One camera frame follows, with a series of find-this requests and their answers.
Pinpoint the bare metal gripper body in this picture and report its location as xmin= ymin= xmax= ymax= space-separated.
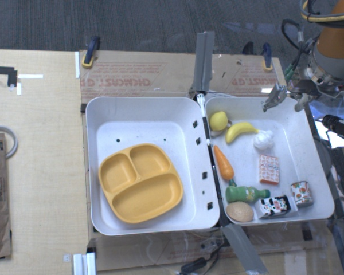
xmin=286 ymin=64 xmax=344 ymax=101

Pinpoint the white garlic bulb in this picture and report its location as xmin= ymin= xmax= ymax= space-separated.
xmin=252 ymin=129 xmax=275 ymax=151

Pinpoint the yellow banana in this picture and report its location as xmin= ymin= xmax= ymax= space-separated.
xmin=225 ymin=121 xmax=260 ymax=145

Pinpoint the white plastic tray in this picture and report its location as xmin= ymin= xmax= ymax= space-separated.
xmin=204 ymin=96 xmax=335 ymax=227
xmin=85 ymin=96 xmax=221 ymax=237

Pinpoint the yellow lemon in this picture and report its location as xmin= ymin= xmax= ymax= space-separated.
xmin=209 ymin=111 xmax=229 ymax=132

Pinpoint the orange and white carton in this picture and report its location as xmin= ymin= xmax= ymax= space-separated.
xmin=259 ymin=154 xmax=280 ymax=186

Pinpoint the orange carrot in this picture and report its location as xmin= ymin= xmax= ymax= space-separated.
xmin=213 ymin=144 xmax=238 ymax=187

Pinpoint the white can with orange print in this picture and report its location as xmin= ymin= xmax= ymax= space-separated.
xmin=290 ymin=180 xmax=315 ymax=208

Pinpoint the green bottle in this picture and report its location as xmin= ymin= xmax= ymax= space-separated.
xmin=225 ymin=185 xmax=271 ymax=205

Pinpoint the black and white milk carton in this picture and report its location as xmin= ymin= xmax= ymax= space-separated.
xmin=255 ymin=194 xmax=299 ymax=220

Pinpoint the tan bread roll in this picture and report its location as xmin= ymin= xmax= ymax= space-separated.
xmin=225 ymin=201 xmax=255 ymax=223

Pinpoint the brown cardboard board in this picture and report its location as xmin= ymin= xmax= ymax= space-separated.
xmin=79 ymin=49 xmax=335 ymax=272

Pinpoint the yellow divided plate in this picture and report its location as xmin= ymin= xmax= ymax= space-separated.
xmin=98 ymin=143 xmax=185 ymax=225

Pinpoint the black cylinder on white bracket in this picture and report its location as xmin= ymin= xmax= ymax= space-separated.
xmin=322 ymin=91 xmax=344 ymax=139

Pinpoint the grey ring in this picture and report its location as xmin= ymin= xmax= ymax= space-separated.
xmin=0 ymin=125 xmax=19 ymax=159

